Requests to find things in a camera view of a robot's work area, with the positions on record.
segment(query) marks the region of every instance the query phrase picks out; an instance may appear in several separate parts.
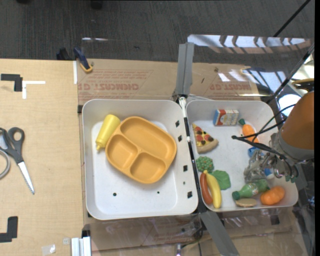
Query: white tray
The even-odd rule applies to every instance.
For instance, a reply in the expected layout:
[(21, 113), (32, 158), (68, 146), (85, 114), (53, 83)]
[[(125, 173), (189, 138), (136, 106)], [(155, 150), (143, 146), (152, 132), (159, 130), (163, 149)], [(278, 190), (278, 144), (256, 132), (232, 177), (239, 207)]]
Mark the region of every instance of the white tray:
[[(233, 126), (217, 126), (213, 124), (214, 114), (217, 109), (235, 109), (239, 111), (239, 119), (243, 118), (248, 124), (251, 124), (259, 131), (274, 115), (272, 109), (262, 101), (225, 101), (225, 100), (193, 100), (187, 104), (186, 114), (189, 121), (190, 138), (194, 158), (207, 156), (213, 160), (214, 170), (226, 171), (230, 176), (231, 187), (222, 190), (221, 208), (214, 208), (213, 205), (206, 207), (215, 212), (241, 211), (249, 209), (278, 208), (293, 206), (298, 201), (298, 190), (294, 183), (286, 182), (285, 178), (273, 178), (268, 180), (270, 187), (280, 185), (285, 189), (284, 198), (277, 204), (267, 206), (260, 202), (260, 195), (256, 195), (258, 204), (255, 207), (245, 208), (235, 204), (232, 198), (232, 192), (240, 190), (245, 185), (244, 170), (249, 164), (248, 149), (252, 146), (232, 139), (232, 135), (240, 136), (242, 127), (240, 124)], [(204, 131), (211, 134), (219, 140), (219, 145), (210, 152), (198, 154), (195, 147), (195, 137), (193, 135), (192, 123), (200, 126)], [(274, 120), (267, 126), (276, 124)], [(276, 133), (276, 128), (262, 133), (258, 136), (259, 141), (269, 145), (271, 135)]]
[[(97, 152), (95, 140), (108, 114), (121, 121), (132, 116), (142, 117), (175, 139), (177, 154), (158, 182), (142, 184), (134, 181), (108, 162), (104, 148)], [(170, 100), (93, 99), (83, 106), (82, 123), (86, 207), (90, 215), (98, 220), (115, 220), (185, 215), (195, 211), (197, 188), (184, 117), (177, 103)]]

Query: green bottle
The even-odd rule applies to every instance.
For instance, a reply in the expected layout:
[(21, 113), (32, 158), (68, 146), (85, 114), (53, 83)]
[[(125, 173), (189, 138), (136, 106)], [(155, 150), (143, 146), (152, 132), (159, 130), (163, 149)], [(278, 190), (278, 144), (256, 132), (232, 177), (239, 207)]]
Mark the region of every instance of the green bottle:
[(245, 184), (239, 191), (232, 192), (232, 198), (233, 200), (239, 200), (240, 198), (251, 198), (269, 189), (270, 188), (267, 181), (265, 179), (259, 179), (255, 182), (249, 182)]

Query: scissors blade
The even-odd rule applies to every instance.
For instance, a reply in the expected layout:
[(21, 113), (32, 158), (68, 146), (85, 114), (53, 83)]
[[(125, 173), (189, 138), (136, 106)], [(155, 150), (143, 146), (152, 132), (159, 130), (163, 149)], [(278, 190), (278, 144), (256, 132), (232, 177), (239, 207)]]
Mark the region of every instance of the scissors blade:
[(22, 172), (22, 175), (24, 177), (24, 180), (25, 180), (26, 184), (28, 185), (29, 189), (31, 190), (32, 194), (35, 194), (34, 186), (32, 185), (32, 182), (31, 182), (31, 179), (30, 179), (25, 162), (22, 161), (22, 162), (18, 163), (18, 166), (19, 166), (19, 168)]

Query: scissors handle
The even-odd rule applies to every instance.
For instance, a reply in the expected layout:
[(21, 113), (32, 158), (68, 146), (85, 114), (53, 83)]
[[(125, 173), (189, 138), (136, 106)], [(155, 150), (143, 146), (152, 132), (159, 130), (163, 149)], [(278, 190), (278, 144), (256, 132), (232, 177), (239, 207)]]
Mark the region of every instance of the scissors handle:
[[(23, 162), (24, 159), (22, 157), (21, 152), (22, 143), (25, 139), (25, 132), (18, 127), (13, 127), (9, 131), (0, 128), (0, 133), (1, 132), (7, 148), (3, 148), (0, 146), (0, 149), (6, 152), (8, 155), (12, 156), (17, 164)], [(15, 133), (20, 133), (20, 139), (15, 139)]]

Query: brown cookie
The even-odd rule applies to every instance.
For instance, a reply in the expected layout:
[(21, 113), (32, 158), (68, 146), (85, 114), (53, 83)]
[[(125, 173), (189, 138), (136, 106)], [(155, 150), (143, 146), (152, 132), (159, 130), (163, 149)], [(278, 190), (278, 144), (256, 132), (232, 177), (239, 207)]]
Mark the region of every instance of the brown cookie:
[(257, 200), (254, 198), (241, 198), (236, 200), (235, 204), (240, 207), (254, 207), (257, 205)]

